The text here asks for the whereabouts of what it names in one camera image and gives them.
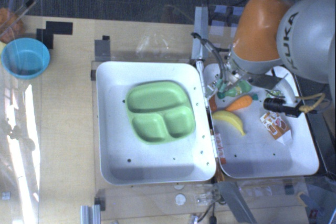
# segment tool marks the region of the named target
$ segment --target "toy sink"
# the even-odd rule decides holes
[[[216,162],[197,70],[104,62],[96,73],[100,168],[114,185],[201,182]]]

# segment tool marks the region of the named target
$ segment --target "blue plastic bowl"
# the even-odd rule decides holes
[[[47,47],[33,38],[12,40],[1,54],[3,67],[19,79],[32,79],[40,75],[49,65]]]

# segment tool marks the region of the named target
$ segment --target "green plate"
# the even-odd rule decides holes
[[[159,81],[136,86],[128,92],[126,106],[136,136],[145,143],[167,143],[195,130],[188,95],[175,82]]]

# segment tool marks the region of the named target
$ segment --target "toy carrot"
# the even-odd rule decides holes
[[[239,97],[237,100],[233,101],[228,107],[225,108],[226,111],[234,111],[237,109],[245,108],[252,104],[252,97],[249,95],[244,95]]]

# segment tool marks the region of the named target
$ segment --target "yellow banana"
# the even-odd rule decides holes
[[[230,124],[232,124],[236,129],[238,129],[241,133],[241,135],[245,135],[244,129],[243,129],[243,122],[241,119],[233,114],[232,112],[220,110],[212,114],[212,118],[214,120],[220,120],[220,121],[226,121]]]

